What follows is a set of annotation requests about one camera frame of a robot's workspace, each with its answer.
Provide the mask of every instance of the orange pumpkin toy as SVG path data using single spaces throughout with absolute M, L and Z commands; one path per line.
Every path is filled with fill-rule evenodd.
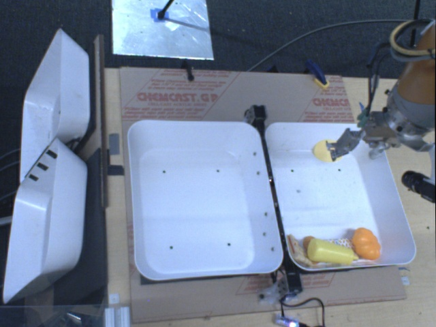
M 352 239 L 356 253 L 369 260 L 376 260 L 380 256 L 380 244 L 372 231 L 365 228 L 358 228 Z

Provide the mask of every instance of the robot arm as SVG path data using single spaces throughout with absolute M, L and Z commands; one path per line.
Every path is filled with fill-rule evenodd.
M 358 117 L 360 131 L 349 129 L 334 144 L 327 144 L 333 161 L 352 151 L 361 140 L 370 147 L 371 158 L 382 151 L 400 145 L 417 152 L 430 152 L 432 177 L 406 172 L 403 184 L 422 197 L 435 201 L 435 144 L 423 137 L 435 128 L 435 21 L 425 21 L 427 26 L 415 48 L 398 44 L 405 30 L 422 21 L 409 21 L 399 25 L 390 36 L 392 56 L 407 62 L 398 82 L 389 92 L 387 105 L 381 112 L 362 112 Z

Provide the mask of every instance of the yellow cylinder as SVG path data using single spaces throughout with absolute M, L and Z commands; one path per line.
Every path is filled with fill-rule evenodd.
M 359 257 L 352 249 L 328 241 L 313 238 L 307 247 L 307 256 L 314 262 L 328 262 L 350 265 Z

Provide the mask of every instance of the tray hole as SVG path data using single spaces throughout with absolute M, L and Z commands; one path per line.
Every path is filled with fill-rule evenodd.
M 54 151 L 51 150 L 47 150 L 46 154 L 50 157 L 52 157 L 53 159 L 57 158 L 57 154 Z
M 41 170 L 44 170 L 44 171 L 48 170 L 48 166 L 44 165 L 43 163 L 38 162 L 38 164 L 36 166 L 41 168 Z

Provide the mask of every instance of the wooden tabletop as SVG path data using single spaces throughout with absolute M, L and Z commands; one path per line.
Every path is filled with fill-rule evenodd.
M 119 71 L 106 69 L 106 126 L 108 133 L 121 134 L 120 84 Z M 367 102 L 368 81 L 363 78 L 344 78 L 349 101 L 356 117 L 360 112 L 359 102 Z M 373 102 L 373 110 L 381 110 L 386 105 L 384 91 L 391 89 L 395 80 L 381 80 L 379 90 Z M 434 133 L 426 140 L 433 142 Z M 405 277 L 407 299 L 389 302 L 377 302 L 358 305 L 340 305 L 326 307 L 326 326 L 433 326 L 436 321 L 436 257 L 435 257 L 435 205 L 423 200 L 419 195 L 408 191 L 401 184 L 401 176 L 406 170 L 414 170 L 423 174 L 430 173 L 430 159 L 427 153 L 416 153 L 402 146 L 387 152 L 388 160 L 396 185 L 409 220 L 416 242 L 416 257 L 411 264 L 405 266 L 402 275 Z M 123 165 L 123 152 L 111 156 L 111 164 Z M 106 225 L 108 240 L 108 294 L 111 302 L 128 306 L 129 262 L 127 249 L 127 226 L 125 213 L 125 186 L 123 176 L 110 176 L 109 206 L 106 209 Z M 288 316 L 297 317 L 309 326 L 321 324 L 321 309 L 294 309 L 287 311 Z M 273 313 L 252 313 L 136 324 L 146 327 L 267 327 L 273 323 Z

